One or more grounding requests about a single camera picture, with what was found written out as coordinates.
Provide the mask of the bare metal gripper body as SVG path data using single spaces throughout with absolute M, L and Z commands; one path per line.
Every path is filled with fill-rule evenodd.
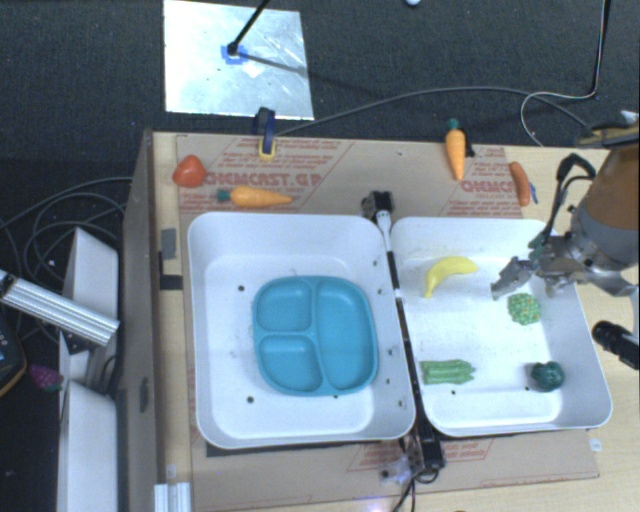
M 612 297 L 631 297 L 638 291 L 638 285 L 622 276 L 622 271 L 630 264 L 606 255 L 588 237 L 576 234 L 544 237 L 539 234 L 528 247 L 534 273 L 544 285 L 546 278 L 565 278 L 567 287 L 592 284 Z

